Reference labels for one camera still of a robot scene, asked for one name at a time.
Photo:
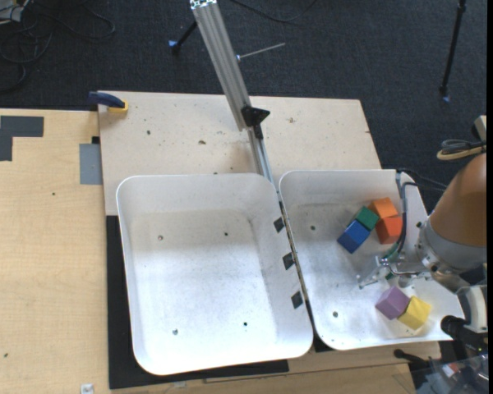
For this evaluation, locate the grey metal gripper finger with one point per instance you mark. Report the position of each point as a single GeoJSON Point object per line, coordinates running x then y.
{"type": "Point", "coordinates": [377, 266]}
{"type": "Point", "coordinates": [366, 282]}

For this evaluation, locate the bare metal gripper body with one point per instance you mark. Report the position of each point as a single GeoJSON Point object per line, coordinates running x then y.
{"type": "Point", "coordinates": [411, 272]}

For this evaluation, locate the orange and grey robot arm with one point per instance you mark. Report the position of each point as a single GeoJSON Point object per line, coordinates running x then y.
{"type": "Point", "coordinates": [460, 203]}

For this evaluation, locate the purple cube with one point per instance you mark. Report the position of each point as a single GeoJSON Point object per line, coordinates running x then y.
{"type": "Point", "coordinates": [391, 303]}

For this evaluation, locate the white plastic tray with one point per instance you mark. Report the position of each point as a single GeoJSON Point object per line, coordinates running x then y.
{"type": "Point", "coordinates": [333, 277]}
{"type": "Point", "coordinates": [205, 277]}

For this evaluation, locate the blue cube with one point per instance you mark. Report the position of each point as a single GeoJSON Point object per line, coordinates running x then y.
{"type": "Point", "coordinates": [354, 236]}

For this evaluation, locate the red cube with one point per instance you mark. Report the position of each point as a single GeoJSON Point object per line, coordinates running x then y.
{"type": "Point", "coordinates": [389, 229]}

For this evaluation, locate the yellow cube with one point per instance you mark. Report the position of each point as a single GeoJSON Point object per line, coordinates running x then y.
{"type": "Point", "coordinates": [415, 312]}

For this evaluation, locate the green cube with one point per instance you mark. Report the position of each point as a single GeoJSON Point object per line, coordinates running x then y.
{"type": "Point", "coordinates": [367, 217]}

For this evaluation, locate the orange cube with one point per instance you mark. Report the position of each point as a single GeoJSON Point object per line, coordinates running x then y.
{"type": "Point", "coordinates": [384, 207]}

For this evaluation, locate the pale wood board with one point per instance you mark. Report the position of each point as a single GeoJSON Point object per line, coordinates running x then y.
{"type": "Point", "coordinates": [168, 138]}

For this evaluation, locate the black cylinder on white bracket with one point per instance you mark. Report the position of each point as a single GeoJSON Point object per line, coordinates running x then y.
{"type": "Point", "coordinates": [452, 325]}

